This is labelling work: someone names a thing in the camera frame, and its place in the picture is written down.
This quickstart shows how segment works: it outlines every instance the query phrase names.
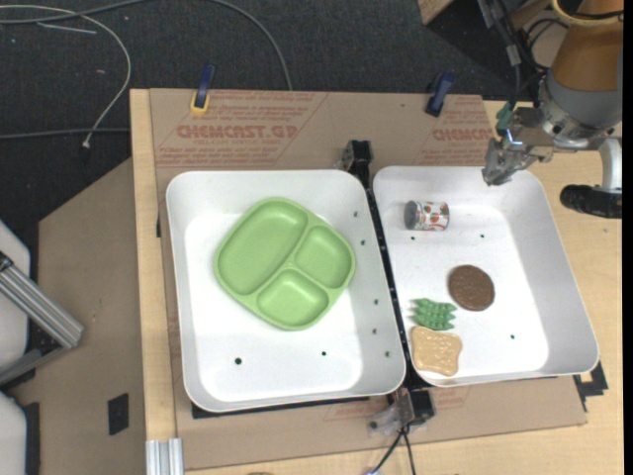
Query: black fabric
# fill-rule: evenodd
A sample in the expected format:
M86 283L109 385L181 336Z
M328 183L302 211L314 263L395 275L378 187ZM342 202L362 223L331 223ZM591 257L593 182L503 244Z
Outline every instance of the black fabric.
M80 11L124 0L0 0ZM494 32L478 10L453 6L425 27L417 0L226 0L277 40L296 90L423 92L454 70L453 92L505 99L513 86ZM40 11L0 10L3 18ZM444 27L460 23L463 27ZM93 16L116 32L133 62L131 88L195 88L205 62L217 88L287 88L273 48L252 23L208 2L168 0ZM83 20L0 28L0 135L92 127L119 90L126 61L115 41ZM498 58L493 65L481 58ZM124 96L102 127L128 127ZM61 206L131 154L130 136L0 140L0 220L16 234Z

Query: wooden table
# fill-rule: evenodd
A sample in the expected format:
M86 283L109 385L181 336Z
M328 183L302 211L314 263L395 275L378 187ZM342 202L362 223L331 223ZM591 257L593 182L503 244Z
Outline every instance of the wooden table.
M491 121L499 106L487 103ZM131 91L131 111L146 438L165 441L177 436L177 430L161 248L156 237L158 207L148 90ZM553 162L536 164L530 170L541 180L550 201L596 333L609 389L604 396L588 400L588 423L582 427L414 445L418 473L623 473L622 224L577 214L558 200L561 189L570 183L600 183L597 153L560 154ZM188 473L360 475L383 453L383 449L364 450ZM399 447L381 471L383 475L409 473L406 450Z

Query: green toy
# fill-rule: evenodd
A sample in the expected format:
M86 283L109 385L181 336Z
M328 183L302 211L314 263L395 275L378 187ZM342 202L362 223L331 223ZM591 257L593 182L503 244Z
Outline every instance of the green toy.
M457 308L452 304L436 303L426 298L414 299L413 302L416 304L414 318L419 325L434 331L448 331L454 328L449 321L455 319L451 312Z

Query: brown round object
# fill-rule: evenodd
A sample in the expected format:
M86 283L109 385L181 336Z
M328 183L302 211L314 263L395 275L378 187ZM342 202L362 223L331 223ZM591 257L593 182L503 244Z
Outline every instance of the brown round object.
M474 265L460 265L448 277L448 290L455 302L473 312L485 310L495 299L491 277Z

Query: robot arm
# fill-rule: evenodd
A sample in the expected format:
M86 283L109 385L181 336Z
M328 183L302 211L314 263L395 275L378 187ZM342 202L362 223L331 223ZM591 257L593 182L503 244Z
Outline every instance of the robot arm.
M489 185L517 170L550 161L554 152L598 150L600 187L569 186L561 202L583 213L622 217L622 146L614 127L622 120L624 0L585 0L578 13L552 6L570 29L539 85L533 108L505 107L497 115L500 141L491 140L483 169Z

